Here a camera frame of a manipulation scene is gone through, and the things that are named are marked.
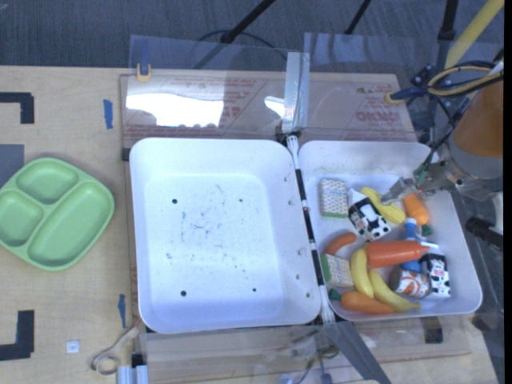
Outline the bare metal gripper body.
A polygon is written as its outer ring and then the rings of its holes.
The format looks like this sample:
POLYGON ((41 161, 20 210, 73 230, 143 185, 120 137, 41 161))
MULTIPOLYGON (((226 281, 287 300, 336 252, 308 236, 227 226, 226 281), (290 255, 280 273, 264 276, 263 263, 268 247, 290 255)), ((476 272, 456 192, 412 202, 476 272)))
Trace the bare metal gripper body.
POLYGON ((414 171, 415 184, 429 183, 438 192, 458 193, 477 201, 485 201, 499 193, 493 180, 472 177, 446 159, 440 162, 423 162, 414 171))

